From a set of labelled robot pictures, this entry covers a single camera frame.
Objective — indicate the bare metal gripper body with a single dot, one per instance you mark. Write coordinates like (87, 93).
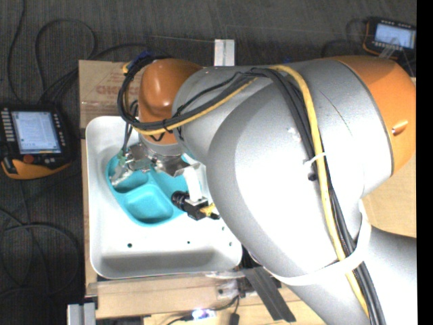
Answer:
(142, 159)

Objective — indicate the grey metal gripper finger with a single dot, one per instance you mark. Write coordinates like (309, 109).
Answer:
(119, 178)

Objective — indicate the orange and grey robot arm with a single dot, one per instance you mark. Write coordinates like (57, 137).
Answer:
(277, 168)

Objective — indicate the blue divided plate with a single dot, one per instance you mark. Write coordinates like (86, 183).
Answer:
(149, 203)

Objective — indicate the white plastic tray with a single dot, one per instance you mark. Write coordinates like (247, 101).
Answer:
(152, 252)

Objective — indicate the black cylinder on white bracket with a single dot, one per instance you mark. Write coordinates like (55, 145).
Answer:
(193, 204)

